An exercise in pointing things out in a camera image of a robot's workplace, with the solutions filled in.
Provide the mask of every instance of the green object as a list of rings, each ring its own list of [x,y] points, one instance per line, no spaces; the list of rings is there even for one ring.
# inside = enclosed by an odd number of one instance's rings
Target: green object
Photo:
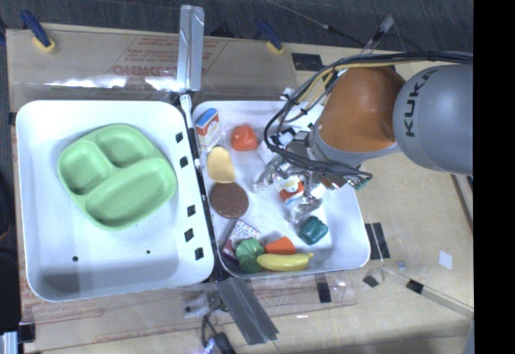
[[[320,241],[329,231],[329,227],[316,216],[310,216],[299,231],[299,237],[306,244],[313,245]]]
[[[177,176],[161,151],[136,127],[101,127],[66,147],[57,172],[75,203],[98,227],[121,229],[164,205]]]
[[[236,257],[241,271],[249,274],[261,271],[262,267],[258,264],[258,257],[264,253],[265,249],[255,238],[242,240],[236,247]]]

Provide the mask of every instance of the bundle of cables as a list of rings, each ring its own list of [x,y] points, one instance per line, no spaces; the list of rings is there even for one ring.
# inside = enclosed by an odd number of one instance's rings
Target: bundle of cables
[[[304,115],[307,115],[315,106],[317,106],[325,97],[327,97],[334,88],[342,75],[350,68],[374,68],[388,67],[397,64],[409,64],[413,62],[445,62],[450,64],[473,64],[472,54],[457,51],[441,51],[441,52],[402,52],[393,54],[367,54],[351,56],[337,60],[329,64],[315,73],[303,85],[297,88],[292,95],[285,96],[287,102],[285,105],[270,119],[265,127],[264,140],[266,146],[275,154],[280,155],[285,161],[306,169],[306,171],[327,172],[342,175],[347,179],[366,180],[371,179],[372,175],[360,171],[359,167],[350,167],[345,163],[336,163],[330,161],[318,161],[305,158],[301,155],[290,152],[286,147],[281,146],[279,134],[282,132],[284,124],[297,121]],[[315,93],[307,104],[305,102],[308,95]],[[291,110],[296,107],[296,114],[288,117]],[[275,134],[270,134],[273,124],[278,121]]]

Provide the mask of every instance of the hole in bin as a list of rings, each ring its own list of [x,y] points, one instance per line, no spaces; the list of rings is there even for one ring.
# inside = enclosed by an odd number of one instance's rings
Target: hole in bin
[[[184,240],[186,240],[186,242],[188,242],[188,241],[190,241],[192,238],[193,238],[193,228],[190,228],[189,230],[187,230],[187,231],[184,233]]]
[[[204,250],[202,248],[197,248],[195,250],[195,259],[200,260],[204,256]]]

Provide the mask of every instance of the toy carrot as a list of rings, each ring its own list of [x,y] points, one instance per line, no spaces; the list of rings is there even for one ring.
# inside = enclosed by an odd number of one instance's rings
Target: toy carrot
[[[268,245],[265,245],[265,253],[267,254],[277,254],[277,255],[293,255],[297,253],[293,242],[291,242],[290,238],[283,237],[279,238],[274,242],[270,242]]]

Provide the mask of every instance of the table surface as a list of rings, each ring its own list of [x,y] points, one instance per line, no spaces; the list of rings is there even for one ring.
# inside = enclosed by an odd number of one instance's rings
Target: table surface
[[[171,60],[177,44],[174,34],[44,26],[57,42],[57,52],[51,55],[31,45],[30,32],[8,32],[11,111],[34,99],[51,99],[43,85],[49,81],[74,75],[105,78],[114,69],[138,76],[141,72],[130,71],[136,69],[132,66],[156,63],[148,62],[148,55],[141,62],[136,43],[150,43],[154,60],[163,47],[171,49],[166,55]],[[283,45],[285,51],[278,56],[262,41],[206,38],[203,89],[218,95],[280,93],[313,73],[296,70],[292,53],[320,56],[323,64],[359,53],[352,48]],[[409,79],[429,65],[402,65],[398,72]],[[35,340],[24,344],[25,352],[202,352],[201,321],[185,318],[183,312],[183,302],[196,295],[195,290],[66,303],[49,303],[32,293],[24,265],[15,126],[12,137],[22,320],[34,323],[36,330]],[[238,353],[463,351],[474,314],[473,201],[466,179],[421,168],[400,153],[370,159],[363,170],[374,178],[356,194],[361,213],[366,224],[381,225],[389,256],[371,259],[358,270],[326,274],[329,303],[320,302],[314,276],[281,283],[252,281],[251,288],[279,330],[278,339],[249,346],[230,315],[215,311],[214,327],[227,334]]]

